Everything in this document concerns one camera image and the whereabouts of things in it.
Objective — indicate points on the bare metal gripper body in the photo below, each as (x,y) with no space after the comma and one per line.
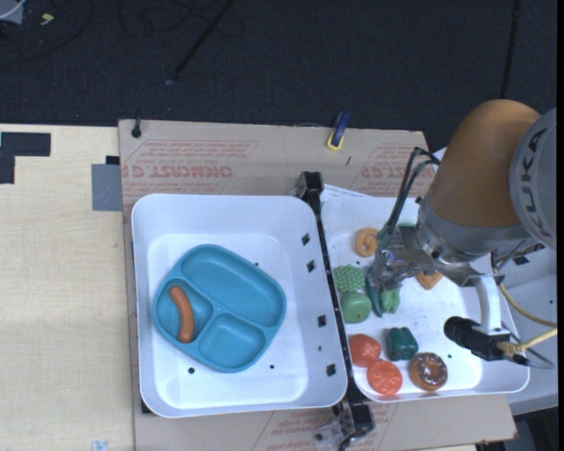
(411,259)

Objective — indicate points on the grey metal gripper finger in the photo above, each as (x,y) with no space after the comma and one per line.
(375,281)
(396,281)

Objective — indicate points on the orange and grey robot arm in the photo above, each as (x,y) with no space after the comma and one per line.
(479,172)

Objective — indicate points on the light green lettuce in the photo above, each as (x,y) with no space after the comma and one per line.
(391,301)

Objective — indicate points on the dark green chilli pepper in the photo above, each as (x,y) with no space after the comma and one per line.
(374,302)

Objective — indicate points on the green dotted grapes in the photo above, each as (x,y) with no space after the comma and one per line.
(349,278)

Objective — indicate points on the orange flat biscuit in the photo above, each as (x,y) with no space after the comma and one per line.
(428,281)

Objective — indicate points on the green apple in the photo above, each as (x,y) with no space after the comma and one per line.
(355,307)

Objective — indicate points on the thin black rod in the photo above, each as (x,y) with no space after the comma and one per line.
(331,270)

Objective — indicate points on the dark green bell pepper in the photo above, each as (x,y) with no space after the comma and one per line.
(401,344)

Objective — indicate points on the white plastic tray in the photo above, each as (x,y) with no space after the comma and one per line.
(451,317)
(225,393)

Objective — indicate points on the red tomato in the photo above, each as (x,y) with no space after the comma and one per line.
(364,349)

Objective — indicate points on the brown doughnut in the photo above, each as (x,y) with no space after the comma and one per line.
(427,372)

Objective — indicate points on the orange fruit slice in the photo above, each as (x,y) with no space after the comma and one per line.
(384,377)

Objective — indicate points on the blue divided plate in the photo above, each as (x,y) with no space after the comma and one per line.
(235,289)

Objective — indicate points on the brown cardboard board red print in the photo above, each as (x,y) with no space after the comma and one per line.
(244,167)

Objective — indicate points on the orange sausage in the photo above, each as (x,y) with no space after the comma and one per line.
(184,313)

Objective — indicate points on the black cylinder on white bracket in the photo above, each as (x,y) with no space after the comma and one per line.
(486,341)

